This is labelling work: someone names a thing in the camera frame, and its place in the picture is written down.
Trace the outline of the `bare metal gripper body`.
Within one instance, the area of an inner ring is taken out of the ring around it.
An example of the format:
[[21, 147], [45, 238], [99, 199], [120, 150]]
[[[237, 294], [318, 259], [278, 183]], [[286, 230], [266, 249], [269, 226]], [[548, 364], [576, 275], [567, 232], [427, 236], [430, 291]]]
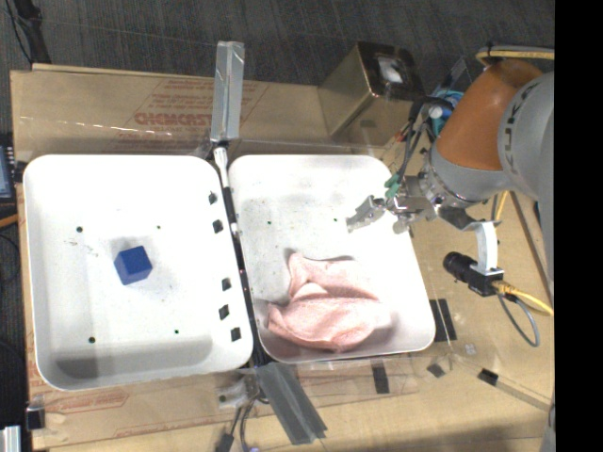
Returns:
[[385, 189], [386, 209], [405, 222], [436, 218], [448, 199], [447, 189], [428, 172], [394, 174], [385, 182]]

